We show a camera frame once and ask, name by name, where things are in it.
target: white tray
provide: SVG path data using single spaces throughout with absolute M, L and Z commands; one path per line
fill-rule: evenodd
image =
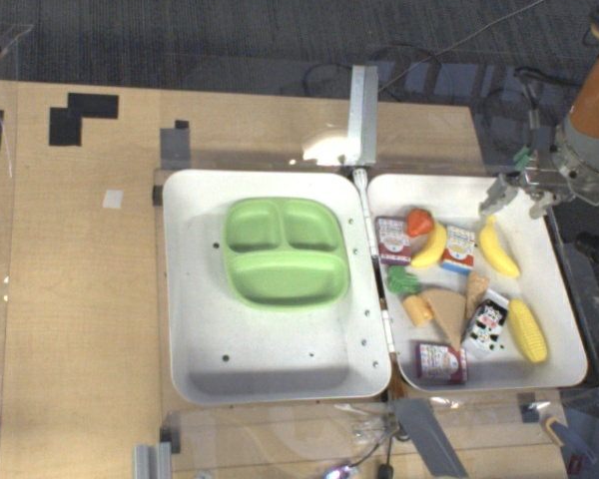
M 232 294 L 222 242 L 228 208 L 256 197 L 312 199 L 339 221 L 350 288 L 326 308 L 270 311 Z M 164 186 L 171 370 L 202 404 L 360 398 L 390 377 L 358 193 L 333 174 L 181 171 Z
M 479 203 L 486 197 L 491 179 L 439 176 L 378 176 L 368 187 L 373 217 L 405 217 L 415 207 L 432 211 L 443 224 L 478 232 L 482 222 Z M 503 349 L 478 360 L 468 356 L 468 382 L 464 385 L 422 385 L 417 379 L 415 344 L 419 341 L 447 342 L 433 321 L 417 328 L 401 306 L 400 299 L 387 288 L 386 302 L 392 319 L 395 347 L 404 377 L 415 387 L 429 391 L 498 390 L 571 386 L 587 371 L 587 358 L 570 306 L 559 265 L 544 220 L 532 220 L 528 196 L 520 193 L 512 204 L 496 214 L 497 226 L 514 251 L 521 269 L 517 279 L 506 278 L 490 267 L 479 249 L 475 250 L 475 270 L 491 279 L 491 288 L 507 297 L 521 297 L 533 310 L 544 331 L 548 359 L 529 363 L 517 350 L 509 331 L 500 337 Z M 467 277 L 439 266 L 418 270 L 424 287 L 440 286 L 465 292 Z M 386 284 L 387 269 L 382 267 Z

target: small carton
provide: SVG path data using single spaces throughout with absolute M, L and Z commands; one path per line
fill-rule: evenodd
M 489 356 L 499 347 L 507 316 L 508 300 L 489 289 L 466 325 L 461 346 L 477 358 Z
M 475 233 L 448 226 L 446 249 L 441 256 L 441 267 L 468 275 L 474 265 Z
M 404 220 L 380 217 L 375 221 L 379 262 L 382 264 L 410 264 L 410 241 L 404 230 Z
M 415 355 L 417 377 L 427 383 L 465 383 L 468 379 L 468 360 L 463 349 L 419 342 Z

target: corn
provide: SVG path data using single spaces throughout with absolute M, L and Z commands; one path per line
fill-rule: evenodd
M 528 305 L 522 300 L 510 300 L 508 324 L 522 354 L 532 363 L 543 362 L 548 356 L 546 341 Z

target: table top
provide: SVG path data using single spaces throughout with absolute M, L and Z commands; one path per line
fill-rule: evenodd
M 119 116 L 83 119 L 82 147 L 50 147 L 49 109 L 66 108 L 69 93 L 117 95 Z M 151 198 L 160 129 L 188 121 L 194 163 L 248 161 L 257 152 L 273 168 L 299 158 L 307 137 L 345 129 L 348 102 L 0 82 L 0 110 L 14 150 L 17 140 L 13 177 L 7 148 L 0 151 L 0 179 L 12 180 L 0 183 L 0 219 L 13 212 L 0 238 L 0 274 L 9 277 L 8 304 L 0 304 L 0 478 L 129 477 L 133 446 L 157 442 L 164 396 L 174 394 L 161 380 Z M 377 135 L 380 159 L 483 172 L 465 108 L 381 103 Z M 123 193 L 118 209 L 103 207 L 107 191 Z M 545 393 L 558 410 L 554 394 Z M 502 404 L 514 404 L 514 394 L 504 397 Z M 174 409 L 188 408 L 172 400 Z M 510 463 L 519 476 L 525 467 L 564 477 L 559 450 L 543 431 L 513 420 L 484 433 L 514 435 L 507 439 L 475 438 L 470 426 L 451 430 L 466 468 L 495 477 Z M 397 477 L 426 476 L 412 444 L 395 454 Z M 177 459 L 175 477 L 191 477 L 193 464 Z M 277 477 L 267 461 L 249 465 L 240 477 Z M 293 461 L 277 469 L 304 477 L 314 466 Z M 216 477 L 237 473 L 218 469 Z

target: green plate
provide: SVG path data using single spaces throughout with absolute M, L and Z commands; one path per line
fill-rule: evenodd
M 348 290 L 348 260 L 337 218 L 306 199 L 246 199 L 224 221 L 229 285 L 246 305 L 316 308 Z

